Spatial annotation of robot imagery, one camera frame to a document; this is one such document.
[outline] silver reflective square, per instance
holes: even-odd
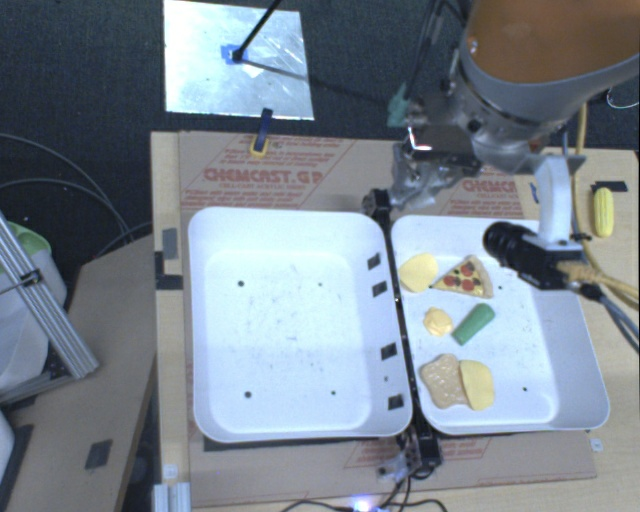
[[[313,120],[300,14],[275,11],[231,62],[264,9],[165,0],[165,86],[169,112]]]

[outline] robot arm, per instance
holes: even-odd
[[[444,90],[408,109],[406,139],[394,148],[391,205],[431,204],[485,164],[534,174],[540,231],[518,236],[552,260],[579,257],[569,241],[569,173],[584,159],[539,151],[589,98],[638,74],[639,41],[637,0],[476,0]]]

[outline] empty white tray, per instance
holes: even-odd
[[[578,296],[570,291],[540,291],[500,267],[482,237],[495,219],[409,215],[393,226],[397,266],[420,253],[431,253],[444,274],[474,254],[486,267],[494,290],[491,299],[428,289],[402,291],[413,364],[420,367],[441,354],[486,364],[493,374],[495,403],[483,411],[464,405],[435,406],[417,376],[425,417],[436,429],[453,435],[535,430],[589,429],[602,425],[609,401]],[[532,230],[536,222],[519,221]],[[486,301],[495,319],[464,346],[451,335],[436,337],[422,324],[432,306],[444,309],[454,325],[471,308]]]
[[[393,436],[411,396],[384,236],[355,213],[189,224],[194,414],[220,442]]]

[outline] pizza slice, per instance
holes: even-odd
[[[485,299],[493,297],[493,286],[491,279],[489,279],[489,273],[475,256],[467,256],[436,281],[431,288]]]

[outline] green object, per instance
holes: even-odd
[[[43,237],[41,237],[38,233],[34,233],[30,229],[27,229],[19,224],[15,224],[13,222],[7,222],[13,234],[18,238],[18,242],[27,251],[29,256],[33,256],[34,254],[46,249],[51,253],[51,246],[49,242],[46,241]],[[0,265],[0,274],[4,273],[4,268]]]
[[[387,106],[387,126],[389,128],[404,128],[407,123],[405,121],[405,115],[407,114],[407,107],[409,106],[409,100],[404,99],[404,91],[407,89],[407,84],[403,83],[398,89],[398,92],[391,98],[389,105]]]
[[[464,345],[483,329],[496,316],[495,311],[488,304],[482,303],[474,307],[462,323],[455,328],[451,335],[460,345]]]

